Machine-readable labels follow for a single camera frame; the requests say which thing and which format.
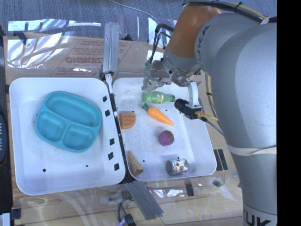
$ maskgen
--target black hole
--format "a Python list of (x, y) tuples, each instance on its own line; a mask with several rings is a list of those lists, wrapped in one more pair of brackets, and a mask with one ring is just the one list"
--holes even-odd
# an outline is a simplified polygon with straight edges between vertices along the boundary
[(114, 165), (114, 170), (117, 171), (118, 169), (119, 169), (119, 163), (116, 163), (116, 164)]
[(109, 160), (111, 160), (113, 157), (114, 157), (113, 152), (111, 152), (110, 154), (108, 154)]

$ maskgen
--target tin can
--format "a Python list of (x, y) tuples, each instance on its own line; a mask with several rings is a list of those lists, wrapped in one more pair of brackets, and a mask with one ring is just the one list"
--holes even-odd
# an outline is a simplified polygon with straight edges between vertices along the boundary
[(168, 160), (165, 165), (166, 172), (172, 176), (188, 171), (188, 162), (185, 158)]

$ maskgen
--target brown cylindrical joint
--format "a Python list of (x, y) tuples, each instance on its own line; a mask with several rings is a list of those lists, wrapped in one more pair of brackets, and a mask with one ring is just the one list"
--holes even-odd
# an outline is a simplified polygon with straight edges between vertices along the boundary
[(169, 41), (169, 50), (180, 57), (195, 57), (194, 42), (201, 27), (222, 13), (219, 8), (189, 4), (181, 13)]

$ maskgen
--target carrot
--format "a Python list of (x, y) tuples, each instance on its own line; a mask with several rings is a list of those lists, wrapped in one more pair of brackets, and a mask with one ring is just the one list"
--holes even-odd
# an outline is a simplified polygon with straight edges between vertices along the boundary
[(174, 123), (166, 115), (164, 115), (159, 109), (155, 107), (148, 107), (146, 103), (142, 106), (142, 108), (146, 110), (152, 118), (171, 126), (174, 125)]

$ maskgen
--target white tray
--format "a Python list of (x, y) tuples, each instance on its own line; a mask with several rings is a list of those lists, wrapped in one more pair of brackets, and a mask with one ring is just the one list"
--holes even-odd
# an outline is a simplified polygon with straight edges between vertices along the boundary
[[(141, 108), (144, 104), (142, 85), (143, 78), (120, 78), (113, 84), (118, 113), (136, 114), (135, 125), (130, 129), (121, 130), (126, 155), (131, 151), (144, 169), (143, 173), (132, 176), (136, 180), (147, 182), (213, 174), (216, 170), (216, 159), (205, 122), (188, 119), (174, 107), (173, 102), (149, 106), (157, 107), (174, 123), (174, 126), (156, 121)], [(156, 91), (189, 101), (187, 87), (180, 88), (171, 84)], [(158, 135), (163, 130), (169, 130), (174, 134), (174, 142), (171, 145), (162, 146), (159, 143)], [(187, 159), (188, 172), (168, 175), (165, 169), (166, 161), (178, 158)]]
[[(101, 129), (85, 152), (70, 152), (51, 145), (35, 132), (40, 106), (49, 93), (57, 90), (80, 96), (102, 112)], [(16, 182), (22, 192), (49, 194), (114, 185), (123, 180), (125, 165), (119, 137), (108, 89), (101, 80), (20, 78), (11, 83), (9, 96)]]

